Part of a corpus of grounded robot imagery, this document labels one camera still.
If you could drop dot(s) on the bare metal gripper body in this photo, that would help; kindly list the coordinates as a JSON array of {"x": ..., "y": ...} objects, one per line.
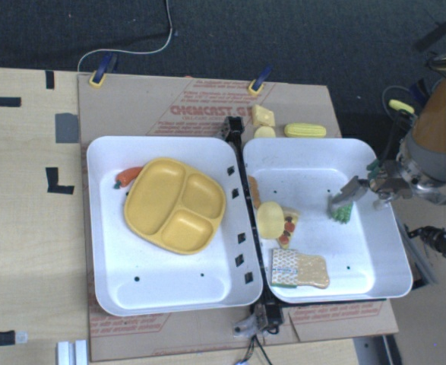
[{"x": 397, "y": 186}]

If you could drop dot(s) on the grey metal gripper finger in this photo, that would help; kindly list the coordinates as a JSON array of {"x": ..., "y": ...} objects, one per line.
[
  {"x": 353, "y": 186},
  {"x": 340, "y": 200}
]

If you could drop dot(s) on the green toy broccoli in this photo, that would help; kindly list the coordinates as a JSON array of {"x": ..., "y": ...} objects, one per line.
[{"x": 341, "y": 213}]

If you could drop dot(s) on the white plastic tray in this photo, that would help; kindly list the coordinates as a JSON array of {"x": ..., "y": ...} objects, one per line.
[
  {"x": 169, "y": 280},
  {"x": 321, "y": 249}
]

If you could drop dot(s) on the toy pizza slice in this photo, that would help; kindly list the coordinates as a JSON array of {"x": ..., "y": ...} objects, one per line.
[{"x": 289, "y": 228}]

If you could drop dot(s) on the pale yellow toy lemon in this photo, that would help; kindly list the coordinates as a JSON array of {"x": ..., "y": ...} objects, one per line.
[{"x": 270, "y": 219}]

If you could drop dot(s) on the yellow corn cob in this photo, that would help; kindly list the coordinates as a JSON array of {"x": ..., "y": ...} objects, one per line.
[{"x": 305, "y": 130}]

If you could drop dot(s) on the tan toy bread slice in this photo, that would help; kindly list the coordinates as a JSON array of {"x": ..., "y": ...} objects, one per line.
[{"x": 314, "y": 271}]

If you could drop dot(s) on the brown toy bread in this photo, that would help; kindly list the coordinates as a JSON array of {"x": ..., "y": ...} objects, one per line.
[{"x": 254, "y": 192}]

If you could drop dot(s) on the patterned white orange packet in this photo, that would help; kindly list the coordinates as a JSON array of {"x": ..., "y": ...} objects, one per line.
[{"x": 283, "y": 266}]

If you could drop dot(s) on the thin black rod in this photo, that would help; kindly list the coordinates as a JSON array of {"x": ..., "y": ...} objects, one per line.
[{"x": 247, "y": 188}]

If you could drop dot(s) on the pale yellow round toy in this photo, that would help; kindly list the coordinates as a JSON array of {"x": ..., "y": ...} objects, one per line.
[{"x": 264, "y": 132}]

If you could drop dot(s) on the yellow cheese wedge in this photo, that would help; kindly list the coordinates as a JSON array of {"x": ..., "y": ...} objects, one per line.
[{"x": 262, "y": 115}]

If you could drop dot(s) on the yellow divided plate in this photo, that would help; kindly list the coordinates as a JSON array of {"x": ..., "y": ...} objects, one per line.
[{"x": 175, "y": 205}]

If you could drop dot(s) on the orange toy carrot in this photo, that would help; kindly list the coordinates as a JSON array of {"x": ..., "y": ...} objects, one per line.
[{"x": 128, "y": 175}]

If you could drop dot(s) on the brown cardboard board red print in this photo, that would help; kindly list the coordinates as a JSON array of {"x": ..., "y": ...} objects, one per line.
[{"x": 131, "y": 105}]

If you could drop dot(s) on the black cylinder on white bracket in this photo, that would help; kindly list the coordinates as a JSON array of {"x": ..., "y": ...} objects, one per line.
[{"x": 431, "y": 238}]

